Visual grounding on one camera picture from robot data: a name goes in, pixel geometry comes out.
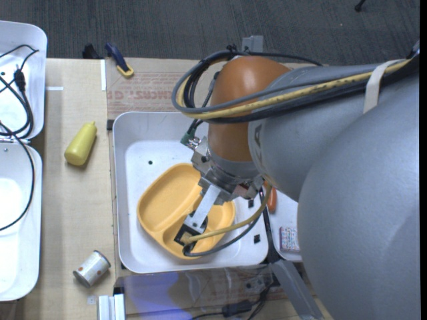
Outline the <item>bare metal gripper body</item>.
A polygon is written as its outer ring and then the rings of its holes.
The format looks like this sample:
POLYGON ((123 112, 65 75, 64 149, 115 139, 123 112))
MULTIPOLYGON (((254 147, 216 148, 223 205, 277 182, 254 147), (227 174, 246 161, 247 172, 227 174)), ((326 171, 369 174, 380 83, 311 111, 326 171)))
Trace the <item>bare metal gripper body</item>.
POLYGON ((205 137, 195 146, 191 162, 200 173, 198 185, 202 193, 216 192, 216 201, 232 201, 237 197, 253 199, 262 189, 264 179, 253 162, 220 157, 205 137))

